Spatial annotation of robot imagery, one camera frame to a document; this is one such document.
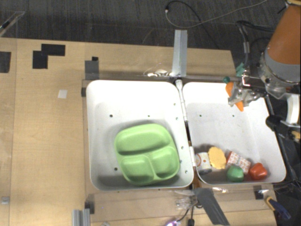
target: green tray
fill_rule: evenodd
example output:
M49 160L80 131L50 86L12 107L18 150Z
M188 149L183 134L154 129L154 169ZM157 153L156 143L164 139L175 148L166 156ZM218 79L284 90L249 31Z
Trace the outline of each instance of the green tray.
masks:
M134 126L119 132L114 148L126 180L137 186L172 178L180 168L174 141L161 125Z

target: white plastic tray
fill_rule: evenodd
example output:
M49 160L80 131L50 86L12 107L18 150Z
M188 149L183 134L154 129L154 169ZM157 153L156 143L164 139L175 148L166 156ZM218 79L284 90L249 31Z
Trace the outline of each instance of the white plastic tray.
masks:
M93 81L87 87L90 176L99 190L177 188L193 180L189 145L179 94L168 82ZM127 182L114 151L115 136L123 129L157 123L172 135L180 157L173 178L145 187Z
M211 146L224 153L234 151L251 163L261 162L268 171L262 181L275 183L285 178L286 169L275 133L265 124L268 110L263 98L253 101L240 112L228 105L225 84L190 82L183 88L191 142L196 152L207 152ZM213 185L233 184L226 170L216 170L200 178Z

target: white sticker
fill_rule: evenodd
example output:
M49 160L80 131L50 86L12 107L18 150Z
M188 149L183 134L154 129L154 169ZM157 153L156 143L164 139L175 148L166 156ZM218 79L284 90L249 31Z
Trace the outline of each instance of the white sticker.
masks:
M58 92L58 98L59 99L66 99L67 98L67 92L68 90L66 89L60 89L60 91Z

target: red and white box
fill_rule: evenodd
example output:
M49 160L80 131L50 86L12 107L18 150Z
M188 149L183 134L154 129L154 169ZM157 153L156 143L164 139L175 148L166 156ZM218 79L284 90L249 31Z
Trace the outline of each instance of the red and white box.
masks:
M227 165L239 166L244 171L244 174L247 174L250 169L251 162L235 152L230 152L227 158Z

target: dark floor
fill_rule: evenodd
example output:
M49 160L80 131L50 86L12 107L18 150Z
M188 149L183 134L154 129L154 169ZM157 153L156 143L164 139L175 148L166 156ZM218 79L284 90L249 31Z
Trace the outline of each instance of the dark floor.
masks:
M165 7L171 0L0 0L0 24L15 11L24 11L18 27L5 36L29 39L69 40L173 46L174 30L165 18ZM181 0L192 6L201 20L219 16L234 9L263 0ZM188 29L189 48L229 49L235 65L244 59L242 37L235 26L237 20L275 28L285 6L284 0L269 0L221 19ZM180 3L169 6L168 17L180 26L191 26L198 18ZM251 47L251 64L259 60L271 37L269 32L247 29ZM285 142L288 155L295 158L300 145ZM290 162L300 178L300 160ZM279 225L300 225L301 191L279 190L278 200L287 207L293 219Z

